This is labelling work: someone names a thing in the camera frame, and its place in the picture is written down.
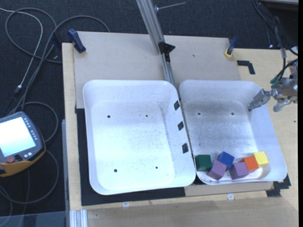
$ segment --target white cable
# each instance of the white cable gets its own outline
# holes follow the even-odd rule
[[[2,10],[2,11],[4,11],[4,12],[9,12],[9,13],[14,12],[14,11],[12,11],[12,10],[6,10],[6,9],[3,9],[3,8],[0,8],[0,10]],[[37,50],[38,50],[38,48],[39,48],[39,45],[40,45],[41,39],[42,39],[42,35],[43,35],[43,26],[42,26],[40,20],[39,20],[37,17],[35,17],[34,15],[31,15],[31,14],[25,13],[25,12],[17,12],[17,13],[26,14],[26,15],[29,15],[29,16],[33,17],[34,19],[36,19],[36,20],[38,21],[38,23],[39,23],[39,25],[40,25],[40,27],[41,27],[40,38],[39,38],[38,44],[37,44],[37,46],[36,46],[36,49],[35,49],[35,51],[34,51],[34,55],[36,55],[36,52],[37,52]],[[32,57],[32,59],[31,59],[29,65],[28,65],[28,67],[27,67],[27,70],[26,70],[26,72],[25,72],[25,75],[24,75],[24,77],[23,77],[21,83],[17,86],[15,92],[18,92],[18,91],[22,88],[22,84],[24,83],[25,78],[27,77],[27,74],[28,74],[28,72],[29,72],[29,69],[30,69],[30,67],[31,67],[31,65],[32,65],[32,63],[33,63],[33,60],[34,60],[34,56]]]

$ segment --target white plastic tray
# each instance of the white plastic tray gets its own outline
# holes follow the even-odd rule
[[[197,172],[206,184],[280,181],[287,168],[266,105],[248,111],[247,104],[261,88],[250,81],[186,80],[179,92],[194,156],[214,161],[225,151],[238,162],[264,151],[269,164],[232,180],[229,171],[219,180]]]
[[[166,81],[91,80],[83,88],[89,180],[103,195],[190,185],[195,165]]]

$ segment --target red button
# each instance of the red button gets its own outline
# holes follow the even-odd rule
[[[14,163],[14,162],[15,162],[15,158],[14,158],[14,157],[8,157],[8,158],[6,158],[6,162],[7,162],[8,164]]]

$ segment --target cube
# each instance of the cube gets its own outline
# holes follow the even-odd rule
[[[227,166],[225,164],[218,160],[215,160],[212,169],[207,173],[207,175],[215,180],[219,180],[223,177],[226,168]]]
[[[245,162],[236,162],[229,169],[232,179],[243,178],[249,174]]]
[[[226,153],[225,151],[222,151],[222,153],[218,155],[217,158],[218,161],[220,161],[221,163],[227,166],[227,169],[231,168],[234,159],[235,157]]]
[[[254,156],[245,157],[240,162],[245,162],[249,173],[252,173],[259,168],[257,160]]]
[[[253,156],[256,158],[259,167],[264,167],[269,163],[264,151],[256,152],[253,154]]]
[[[197,171],[208,171],[213,166],[210,155],[197,155],[195,162]]]

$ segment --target black floor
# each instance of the black floor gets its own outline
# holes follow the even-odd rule
[[[272,17],[278,15],[283,27],[285,43],[288,47],[298,45],[298,12],[280,9],[267,10],[262,4],[258,8],[262,11],[268,25],[256,12],[252,0],[153,0],[158,7],[186,2],[186,4],[168,9],[161,9],[158,13],[159,21],[165,35],[188,35],[207,37],[237,37],[236,47],[278,49],[279,44],[272,31]],[[117,33],[147,33],[135,0],[0,0],[0,8],[17,10],[21,8],[35,8],[47,12],[57,24],[65,19],[86,15],[101,19],[111,32]],[[23,10],[38,17],[43,24],[43,37],[37,51],[42,55],[50,33],[54,29],[51,19],[37,10]],[[39,65],[35,59],[23,88],[15,94],[16,87],[30,63],[31,56],[18,49],[6,34],[6,21],[9,12],[0,10],[0,117],[7,115],[18,105]],[[61,26],[57,32],[60,43],[68,42],[66,35],[69,29],[81,31],[102,31],[106,28],[99,22],[89,18],[71,20]],[[40,26],[35,19],[23,14],[15,14],[7,23],[9,35],[13,41],[26,51],[34,52],[40,36]],[[60,61],[61,52],[54,48],[48,57]],[[42,102],[52,107],[59,117],[64,119],[64,98],[62,65],[45,62],[28,91],[26,102]],[[24,110],[35,121],[45,138],[55,129],[55,117],[46,107],[39,104],[26,105]],[[47,143],[47,150],[53,153],[59,164],[59,181],[54,191],[45,199],[24,206],[13,203],[10,212],[10,202],[0,195],[0,216],[18,215],[23,212],[42,213],[65,210],[64,178],[62,159],[61,125],[55,136]],[[30,195],[28,200],[34,201],[43,197],[51,189],[56,178],[56,168],[52,158],[46,154],[29,169]],[[2,186],[9,196],[18,201],[25,201],[27,195],[27,171],[15,176],[0,178]]]

